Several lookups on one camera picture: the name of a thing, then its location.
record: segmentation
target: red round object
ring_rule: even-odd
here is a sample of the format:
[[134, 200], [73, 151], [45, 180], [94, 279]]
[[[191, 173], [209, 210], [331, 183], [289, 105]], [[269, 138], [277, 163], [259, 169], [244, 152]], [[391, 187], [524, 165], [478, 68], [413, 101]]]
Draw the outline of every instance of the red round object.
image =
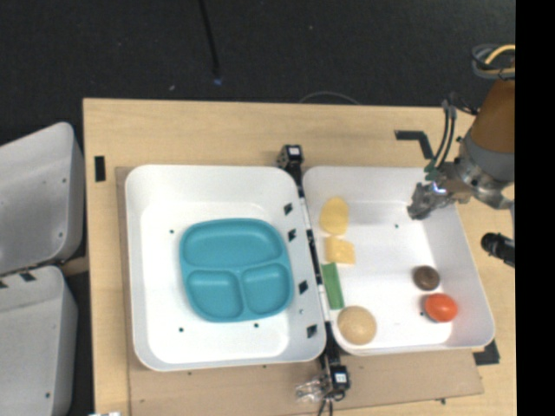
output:
[[459, 311], [457, 302], [451, 296], [435, 293], [424, 302], [426, 313], [437, 322], [451, 322]]

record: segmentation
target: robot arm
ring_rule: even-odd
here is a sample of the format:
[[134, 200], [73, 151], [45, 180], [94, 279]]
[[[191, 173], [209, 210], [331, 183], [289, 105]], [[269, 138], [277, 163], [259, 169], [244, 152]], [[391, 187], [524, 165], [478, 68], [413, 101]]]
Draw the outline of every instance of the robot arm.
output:
[[[446, 131], [440, 149], [425, 168], [429, 183], [419, 183], [415, 188], [408, 207], [411, 218], [424, 219], [436, 208], [454, 202], [467, 203], [472, 197], [495, 209], [514, 209], [514, 201], [502, 194], [514, 182], [514, 50], [513, 45], [484, 45], [473, 50], [475, 74], [495, 82], [460, 141], [459, 155], [453, 162], [446, 162], [445, 158], [453, 139], [456, 107], [452, 100], [444, 102]], [[493, 61], [507, 51], [513, 53], [511, 66], [495, 68]], [[482, 241], [484, 249], [495, 256], [500, 246], [507, 244], [513, 246], [512, 256], [503, 250], [509, 256], [501, 258], [514, 265], [514, 242], [491, 236]]]

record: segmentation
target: blue plate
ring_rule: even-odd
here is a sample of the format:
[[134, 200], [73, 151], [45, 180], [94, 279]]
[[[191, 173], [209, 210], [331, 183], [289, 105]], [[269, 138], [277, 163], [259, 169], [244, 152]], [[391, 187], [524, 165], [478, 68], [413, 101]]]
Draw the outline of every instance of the blue plate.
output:
[[188, 228], [180, 241], [187, 297], [212, 322], [240, 322], [275, 315], [293, 297], [284, 240], [262, 220], [211, 220]]

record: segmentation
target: gray container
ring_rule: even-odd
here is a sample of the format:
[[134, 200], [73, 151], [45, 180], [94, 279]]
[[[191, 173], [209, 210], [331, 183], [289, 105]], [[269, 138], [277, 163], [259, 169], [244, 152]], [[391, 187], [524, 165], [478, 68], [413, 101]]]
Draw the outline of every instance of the gray container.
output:
[[84, 171], [70, 124], [0, 147], [0, 414], [71, 404], [77, 307], [56, 263], [82, 240]]

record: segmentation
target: white storage box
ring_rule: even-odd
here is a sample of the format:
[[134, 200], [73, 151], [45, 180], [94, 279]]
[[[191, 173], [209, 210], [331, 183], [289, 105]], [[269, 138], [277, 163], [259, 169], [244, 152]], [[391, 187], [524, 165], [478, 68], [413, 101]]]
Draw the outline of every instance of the white storage box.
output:
[[[338, 344], [357, 355], [485, 346], [493, 338], [493, 319], [456, 209], [423, 222], [411, 221], [406, 212], [421, 178], [421, 169], [313, 168], [304, 177], [305, 200], [292, 177], [277, 168], [135, 168], [126, 181], [126, 210], [139, 359], [162, 371], [308, 361], [323, 352], [325, 321]], [[338, 267], [345, 302], [370, 309], [378, 324], [376, 338], [365, 346], [349, 344], [337, 331], [338, 310], [329, 310], [310, 257], [306, 231], [313, 227], [325, 263], [318, 217], [335, 196], [349, 204], [344, 238], [356, 247], [356, 265]], [[294, 296], [279, 314], [222, 323], [195, 313], [181, 273], [180, 238], [193, 225], [226, 218], [263, 220], [286, 242]], [[291, 230], [295, 238], [289, 241]], [[411, 278], [419, 264], [437, 267], [438, 290], [460, 305], [453, 322], [421, 315], [424, 295]]]
[[0, 414], [69, 410], [77, 307], [52, 263], [79, 247], [83, 208], [68, 123], [0, 147]]

